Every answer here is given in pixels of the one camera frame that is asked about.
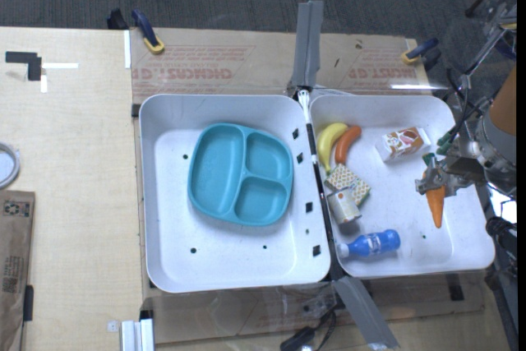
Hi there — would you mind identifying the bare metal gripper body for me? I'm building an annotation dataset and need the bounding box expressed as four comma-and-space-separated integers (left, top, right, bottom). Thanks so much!
442, 142, 517, 194

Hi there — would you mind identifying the orange carrot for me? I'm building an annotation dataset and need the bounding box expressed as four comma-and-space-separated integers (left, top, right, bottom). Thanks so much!
422, 152, 447, 229

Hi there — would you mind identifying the white plastic tray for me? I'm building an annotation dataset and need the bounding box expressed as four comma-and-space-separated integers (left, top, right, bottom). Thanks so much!
138, 94, 332, 294
308, 94, 496, 280

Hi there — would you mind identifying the white carton with orange print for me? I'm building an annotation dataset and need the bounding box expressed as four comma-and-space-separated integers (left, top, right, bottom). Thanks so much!
374, 127, 432, 163

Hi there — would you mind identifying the blue bottle with white cap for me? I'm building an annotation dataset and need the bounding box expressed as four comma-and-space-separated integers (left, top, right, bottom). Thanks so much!
336, 229, 402, 260

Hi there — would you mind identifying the small white can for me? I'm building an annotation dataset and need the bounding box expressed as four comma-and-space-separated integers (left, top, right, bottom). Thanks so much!
326, 186, 363, 225

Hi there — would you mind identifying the orange sausage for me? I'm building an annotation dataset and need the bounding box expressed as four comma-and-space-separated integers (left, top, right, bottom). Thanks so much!
334, 125, 363, 166

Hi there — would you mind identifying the yellow banana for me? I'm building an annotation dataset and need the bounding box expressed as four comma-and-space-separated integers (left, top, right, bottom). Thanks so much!
316, 122, 350, 174

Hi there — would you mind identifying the blue divided plate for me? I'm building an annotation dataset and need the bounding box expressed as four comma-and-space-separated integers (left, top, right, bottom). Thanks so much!
187, 122, 295, 227

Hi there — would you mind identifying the brown cardboard board red print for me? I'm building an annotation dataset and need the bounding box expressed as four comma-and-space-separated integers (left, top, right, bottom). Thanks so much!
129, 26, 487, 344

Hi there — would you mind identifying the clear tape roll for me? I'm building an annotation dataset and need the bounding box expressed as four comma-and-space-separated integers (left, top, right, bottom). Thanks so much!
0, 142, 21, 191

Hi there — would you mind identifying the brown paper envelope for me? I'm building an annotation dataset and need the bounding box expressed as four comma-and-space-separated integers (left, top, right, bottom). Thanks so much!
0, 189, 36, 351

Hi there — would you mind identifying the black cylinder on white bracket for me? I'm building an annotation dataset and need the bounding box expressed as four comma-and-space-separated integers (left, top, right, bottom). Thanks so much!
485, 193, 518, 256

